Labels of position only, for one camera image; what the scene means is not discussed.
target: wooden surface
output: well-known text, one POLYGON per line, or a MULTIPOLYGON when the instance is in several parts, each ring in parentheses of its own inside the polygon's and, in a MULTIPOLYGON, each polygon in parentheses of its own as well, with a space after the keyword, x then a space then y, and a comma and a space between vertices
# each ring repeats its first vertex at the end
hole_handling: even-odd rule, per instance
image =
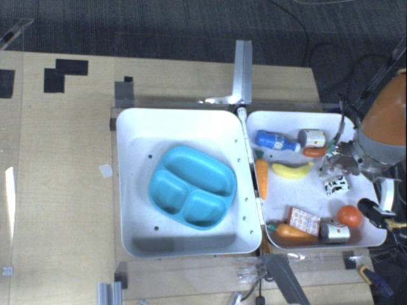
MULTIPOLYGON (((15 54, 8 53, 10 58, 15 54)), ((112 282, 116 268, 113 183, 111 177, 103 178, 99 166, 112 165, 109 119, 114 81, 123 81, 124 76, 134 77, 137 95, 202 100, 230 94, 233 65, 24 53, 10 304, 95 304, 97 284, 112 282), (89 73, 66 76, 64 94, 45 94, 44 68, 54 68, 56 58, 88 60, 89 73)), ((254 66, 253 88, 254 98, 319 100, 310 69, 254 66)), ((369 261, 367 255, 360 258, 369 261)), ((187 259, 183 266, 198 263, 187 259)), ((236 285, 230 283, 236 272, 224 276, 222 266, 191 268, 183 278, 189 285, 183 285, 185 280, 177 279, 185 271, 171 271, 168 264, 137 259, 130 265, 143 278, 145 293, 138 297, 151 305, 226 304, 236 285), (206 275, 206 285, 197 285, 205 281, 196 279, 199 274, 206 275), (166 290, 177 283, 177 289, 166 290)), ((301 266, 295 270, 301 284, 309 286, 305 293, 312 304, 373 303, 369 287, 355 270, 337 266, 314 273, 301 266), (313 285, 311 279, 321 285, 313 285)), ((264 290, 268 304, 285 304, 274 283, 264 290)), ((138 300, 125 304, 135 305, 138 300)))

